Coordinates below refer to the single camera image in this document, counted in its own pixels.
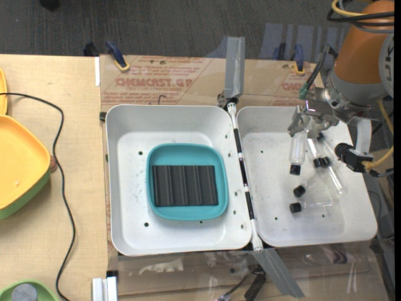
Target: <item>teal tray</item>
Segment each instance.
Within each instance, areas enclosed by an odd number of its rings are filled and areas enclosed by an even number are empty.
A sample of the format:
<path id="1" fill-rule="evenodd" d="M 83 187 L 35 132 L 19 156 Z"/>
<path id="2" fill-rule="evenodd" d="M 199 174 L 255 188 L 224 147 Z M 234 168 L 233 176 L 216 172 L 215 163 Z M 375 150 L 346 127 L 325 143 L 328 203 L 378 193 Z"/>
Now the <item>teal tray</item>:
<path id="1" fill-rule="evenodd" d="M 152 166 L 154 165 L 198 165 L 214 166 L 218 205 L 208 206 L 156 206 Z M 227 176 L 219 153 L 206 145 L 161 144 L 154 147 L 147 157 L 147 194 L 152 210 L 159 216 L 179 221 L 200 221 L 212 219 L 225 212 L 228 205 Z"/>

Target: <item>yellow plate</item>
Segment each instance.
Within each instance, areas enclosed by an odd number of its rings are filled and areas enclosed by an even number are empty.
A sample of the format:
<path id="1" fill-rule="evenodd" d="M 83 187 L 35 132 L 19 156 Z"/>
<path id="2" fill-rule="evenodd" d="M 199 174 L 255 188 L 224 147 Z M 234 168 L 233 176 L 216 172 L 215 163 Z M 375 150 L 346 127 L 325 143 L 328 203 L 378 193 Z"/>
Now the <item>yellow plate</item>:
<path id="1" fill-rule="evenodd" d="M 6 77 L 3 70 L 0 68 L 0 93 L 7 92 Z M 0 115 L 5 115 L 7 112 L 7 95 L 0 95 Z"/>
<path id="2" fill-rule="evenodd" d="M 10 116 L 0 115 L 0 158 L 1 211 L 18 203 L 45 176 L 50 154 L 26 127 Z"/>

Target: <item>green bowl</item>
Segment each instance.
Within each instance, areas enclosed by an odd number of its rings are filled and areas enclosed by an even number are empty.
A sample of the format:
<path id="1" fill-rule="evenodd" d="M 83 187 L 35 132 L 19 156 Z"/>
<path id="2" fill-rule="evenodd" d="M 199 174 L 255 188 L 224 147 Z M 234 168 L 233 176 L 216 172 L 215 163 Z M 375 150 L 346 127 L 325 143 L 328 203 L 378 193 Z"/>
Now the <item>green bowl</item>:
<path id="1" fill-rule="evenodd" d="M 0 301 L 11 301 L 11 295 L 13 294 L 14 289 L 18 285 L 24 283 L 30 284 L 36 289 L 36 292 L 38 293 L 38 301 L 60 301 L 60 299 L 46 285 L 32 279 L 15 282 L 0 290 Z"/>

